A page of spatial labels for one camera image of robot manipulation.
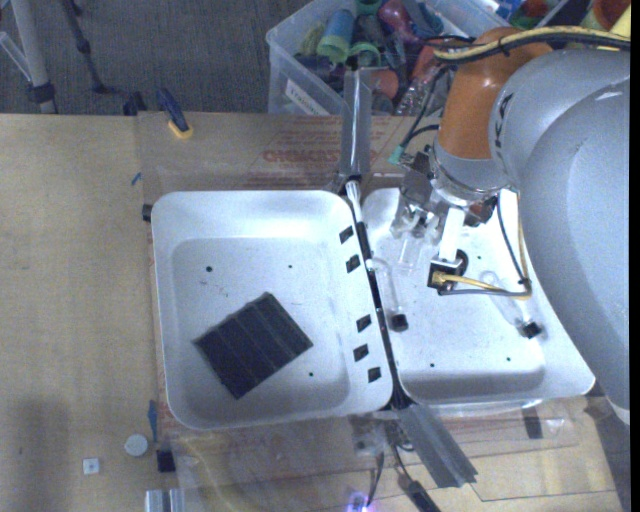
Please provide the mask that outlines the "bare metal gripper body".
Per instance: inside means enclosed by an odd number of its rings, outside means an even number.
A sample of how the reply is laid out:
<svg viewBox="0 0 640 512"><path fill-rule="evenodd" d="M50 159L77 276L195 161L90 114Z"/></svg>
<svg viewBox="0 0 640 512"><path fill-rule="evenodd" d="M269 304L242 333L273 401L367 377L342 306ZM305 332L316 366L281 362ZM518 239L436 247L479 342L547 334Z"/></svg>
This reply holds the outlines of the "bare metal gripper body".
<svg viewBox="0 0 640 512"><path fill-rule="evenodd" d="M444 149L416 155L400 186L404 204L440 220L455 207L466 226L487 223L501 190L501 170L491 159L468 159Z"/></svg>

